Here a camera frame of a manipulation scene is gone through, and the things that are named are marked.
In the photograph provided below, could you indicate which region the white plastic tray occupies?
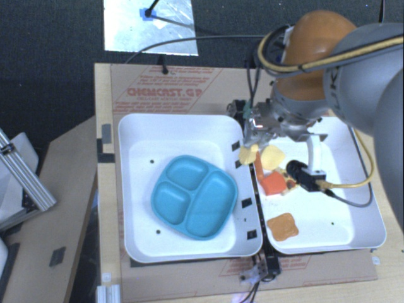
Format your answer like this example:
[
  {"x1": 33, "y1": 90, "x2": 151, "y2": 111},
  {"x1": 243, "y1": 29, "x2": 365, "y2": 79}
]
[
  {"x1": 249, "y1": 114, "x2": 388, "y2": 255},
  {"x1": 117, "y1": 112, "x2": 264, "y2": 264}
]

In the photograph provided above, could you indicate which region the black cylinder on white bracket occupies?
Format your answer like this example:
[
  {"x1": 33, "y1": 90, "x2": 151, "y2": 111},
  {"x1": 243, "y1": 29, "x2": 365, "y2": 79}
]
[{"x1": 285, "y1": 133, "x2": 328, "y2": 193}]

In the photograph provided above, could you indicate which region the orange cube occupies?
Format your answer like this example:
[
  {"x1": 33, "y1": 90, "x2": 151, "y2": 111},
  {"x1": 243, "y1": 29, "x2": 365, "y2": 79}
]
[{"x1": 261, "y1": 171, "x2": 287, "y2": 197}]

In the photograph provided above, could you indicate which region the orange carrot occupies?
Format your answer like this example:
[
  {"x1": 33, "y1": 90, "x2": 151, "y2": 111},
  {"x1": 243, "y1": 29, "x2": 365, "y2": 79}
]
[{"x1": 254, "y1": 151, "x2": 270, "y2": 183}]

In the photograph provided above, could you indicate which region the orange brown toast slice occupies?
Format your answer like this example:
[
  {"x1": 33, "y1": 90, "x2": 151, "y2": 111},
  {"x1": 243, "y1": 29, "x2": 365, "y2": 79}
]
[{"x1": 266, "y1": 212, "x2": 300, "y2": 242}]

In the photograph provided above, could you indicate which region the yellow and brown toy food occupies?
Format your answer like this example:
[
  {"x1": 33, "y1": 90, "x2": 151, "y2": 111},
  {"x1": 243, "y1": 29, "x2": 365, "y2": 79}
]
[{"x1": 282, "y1": 167, "x2": 299, "y2": 196}]

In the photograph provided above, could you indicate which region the yellow toy food piece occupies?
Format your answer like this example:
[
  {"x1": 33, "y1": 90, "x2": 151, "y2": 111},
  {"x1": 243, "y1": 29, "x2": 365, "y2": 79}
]
[
  {"x1": 238, "y1": 145, "x2": 261, "y2": 167},
  {"x1": 260, "y1": 144, "x2": 285, "y2": 171}
]

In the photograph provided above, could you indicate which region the blue divided plate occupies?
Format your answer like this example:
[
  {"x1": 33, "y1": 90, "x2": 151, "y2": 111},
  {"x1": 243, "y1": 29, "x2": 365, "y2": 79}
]
[{"x1": 150, "y1": 155, "x2": 239, "y2": 241}]

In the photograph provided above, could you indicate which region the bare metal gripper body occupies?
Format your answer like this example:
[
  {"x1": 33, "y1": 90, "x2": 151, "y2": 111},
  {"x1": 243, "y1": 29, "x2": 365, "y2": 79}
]
[{"x1": 243, "y1": 101, "x2": 323, "y2": 142}]

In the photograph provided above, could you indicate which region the brown cardboard board red print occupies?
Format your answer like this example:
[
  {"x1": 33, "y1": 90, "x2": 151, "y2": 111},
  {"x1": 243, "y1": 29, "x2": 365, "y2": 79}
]
[{"x1": 110, "y1": 63, "x2": 379, "y2": 303}]

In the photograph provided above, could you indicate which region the black block with thin wires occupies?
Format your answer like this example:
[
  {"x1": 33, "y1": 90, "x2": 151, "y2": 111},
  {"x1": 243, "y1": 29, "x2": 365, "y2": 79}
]
[
  {"x1": 263, "y1": 253, "x2": 282, "y2": 281},
  {"x1": 226, "y1": 98, "x2": 251, "y2": 120}
]

